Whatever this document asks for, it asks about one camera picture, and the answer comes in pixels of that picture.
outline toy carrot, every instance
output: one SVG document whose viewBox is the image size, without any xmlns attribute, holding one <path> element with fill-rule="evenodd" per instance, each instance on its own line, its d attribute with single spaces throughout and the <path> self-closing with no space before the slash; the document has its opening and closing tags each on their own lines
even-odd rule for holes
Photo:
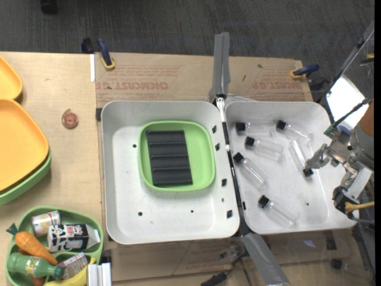
<svg viewBox="0 0 381 286">
<path fill-rule="evenodd" d="M 27 251 L 24 251 L 23 249 L 21 248 L 18 248 L 18 251 L 19 253 L 21 253 L 22 255 L 30 255 Z M 33 285 L 34 286 L 43 286 L 43 284 L 45 284 L 46 282 L 46 277 L 43 276 L 41 278 L 32 278 L 32 282 L 33 282 Z"/>
<path fill-rule="evenodd" d="M 7 229 L 7 232 L 14 235 L 15 243 L 25 252 L 32 256 L 41 257 L 54 266 L 57 265 L 58 262 L 55 257 L 32 233 L 17 230 L 14 223 Z"/>
</svg>

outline clear plastic bottle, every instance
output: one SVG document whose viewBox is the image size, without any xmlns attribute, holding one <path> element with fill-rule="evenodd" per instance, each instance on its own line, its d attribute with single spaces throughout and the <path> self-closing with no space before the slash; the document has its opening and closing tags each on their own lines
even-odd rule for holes
<svg viewBox="0 0 381 286">
<path fill-rule="evenodd" d="M 234 161 L 239 164 L 243 173 L 248 177 L 260 192 L 266 192 L 268 188 L 267 176 L 262 170 L 241 153 L 236 153 Z"/>
<path fill-rule="evenodd" d="M 370 268 L 365 267 L 362 263 L 353 261 L 351 259 L 331 259 L 331 268 L 342 273 L 349 273 L 356 276 L 360 276 L 367 281 L 371 281 L 373 278 L 373 272 Z"/>
<path fill-rule="evenodd" d="M 272 159 L 277 162 L 283 160 L 283 146 L 272 143 L 262 138 L 252 138 L 247 136 L 245 146 L 252 149 L 256 154 Z"/>
<path fill-rule="evenodd" d="M 265 195 L 262 195 L 258 200 L 258 204 L 261 209 L 266 211 L 269 218 L 277 222 L 279 225 L 284 226 L 285 228 L 294 228 L 296 227 L 296 221 L 298 217 L 292 214 L 289 210 L 286 209 L 276 200 L 271 200 Z"/>
<path fill-rule="evenodd" d="M 305 177 L 309 177 L 314 174 L 312 169 L 305 168 L 306 156 L 297 140 L 293 140 L 290 142 L 289 151 L 296 164 L 296 167 L 303 172 Z"/>
<path fill-rule="evenodd" d="M 50 275 L 56 279 L 60 279 L 64 274 L 63 267 L 50 265 L 41 257 L 22 255 L 19 252 L 12 253 L 9 256 L 7 268 L 10 272 L 23 273 L 32 278 L 41 278 Z"/>
<path fill-rule="evenodd" d="M 279 120 L 276 123 L 275 127 L 279 132 L 284 133 L 291 139 L 302 138 L 306 141 L 310 141 L 313 138 L 312 132 L 305 130 L 304 128 L 297 127 L 295 125 L 288 124 L 282 120 Z"/>
<path fill-rule="evenodd" d="M 269 122 L 238 122 L 236 123 L 236 130 L 239 135 L 253 135 L 253 136 L 273 136 L 274 124 Z"/>
</svg>

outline robotic hand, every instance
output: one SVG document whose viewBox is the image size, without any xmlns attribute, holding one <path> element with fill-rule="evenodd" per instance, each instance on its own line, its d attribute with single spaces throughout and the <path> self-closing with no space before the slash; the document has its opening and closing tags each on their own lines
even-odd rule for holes
<svg viewBox="0 0 381 286">
<path fill-rule="evenodd" d="M 346 116 L 368 102 L 363 101 Z M 331 144 L 329 146 L 323 144 L 306 161 L 305 167 L 319 169 L 329 161 L 335 167 L 343 165 L 346 174 L 341 184 L 333 191 L 333 202 L 339 211 L 353 219 L 353 210 L 374 205 L 374 202 L 360 204 L 358 201 L 367 184 L 374 187 L 374 100 L 352 130 L 339 125 L 343 118 L 334 122 L 325 131 L 325 134 L 332 139 Z"/>
</svg>

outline yellow cable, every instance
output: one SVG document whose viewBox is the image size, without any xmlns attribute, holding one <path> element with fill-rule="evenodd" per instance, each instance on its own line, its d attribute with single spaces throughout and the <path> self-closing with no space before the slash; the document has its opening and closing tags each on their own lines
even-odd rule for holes
<svg viewBox="0 0 381 286">
<path fill-rule="evenodd" d="M 374 201 L 369 202 L 369 203 L 363 203 L 363 204 L 352 204 L 352 203 L 346 202 L 345 203 L 345 210 L 348 213 L 350 213 L 354 210 L 364 209 L 366 207 L 371 207 L 371 206 L 374 206 Z"/>
</svg>

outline green bowl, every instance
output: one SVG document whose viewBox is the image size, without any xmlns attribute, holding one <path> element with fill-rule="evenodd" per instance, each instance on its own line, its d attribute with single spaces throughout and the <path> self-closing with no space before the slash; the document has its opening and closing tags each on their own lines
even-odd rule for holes
<svg viewBox="0 0 381 286">
<path fill-rule="evenodd" d="M 87 250 L 84 250 L 83 252 L 86 255 L 88 261 L 90 261 L 91 257 L 94 257 L 96 259 L 96 263 L 99 263 L 101 259 L 101 255 L 102 255 L 103 242 L 104 242 L 103 229 L 102 229 L 102 226 L 94 218 L 88 215 L 85 215 L 73 210 L 59 208 L 59 207 L 39 206 L 39 207 L 34 207 L 30 209 L 27 213 L 24 214 L 24 216 L 20 219 L 20 221 L 17 224 L 17 229 L 19 231 L 28 231 L 33 234 L 31 217 L 36 215 L 41 215 L 47 212 L 56 211 L 56 210 L 60 212 L 61 223 L 64 225 L 75 224 L 75 223 L 87 223 L 90 227 L 98 230 L 99 236 L 101 238 L 101 242 L 98 244 L 95 244 L 94 246 L 88 248 Z M 48 246 L 48 242 L 46 238 L 47 236 L 37 237 L 37 239 L 45 247 Z M 8 249 L 7 258 L 5 261 L 6 264 L 7 264 L 9 255 L 13 252 L 17 252 L 17 250 L 18 250 L 18 247 L 13 237 Z M 58 260 L 58 263 L 59 263 L 78 253 L 79 253 L 78 251 L 61 251 L 61 252 L 54 252 L 52 253 L 52 255 Z M 28 276 L 17 273 L 17 272 L 9 272 L 6 265 L 5 265 L 5 272 L 7 274 L 8 280 L 12 283 L 12 285 L 33 286 L 32 280 Z M 49 277 L 47 277 L 44 285 L 46 285 L 48 282 L 49 282 Z"/>
<path fill-rule="evenodd" d="M 49 149 L 46 159 L 39 167 L 37 167 L 37 169 L 35 169 L 29 176 L 14 184 L 9 189 L 0 192 L 0 205 L 11 202 L 13 199 L 21 196 L 34 185 L 36 185 L 39 181 L 41 181 L 42 178 L 48 174 L 51 162 L 52 154 L 51 150 Z"/>
<path fill-rule="evenodd" d="M 151 164 L 146 133 L 147 131 L 183 130 L 188 151 L 192 184 L 155 186 L 152 183 Z M 159 121 L 143 126 L 139 132 L 138 156 L 140 173 L 144 183 L 159 191 L 196 191 L 211 185 L 216 175 L 213 146 L 209 133 L 201 125 L 186 121 Z"/>
</svg>

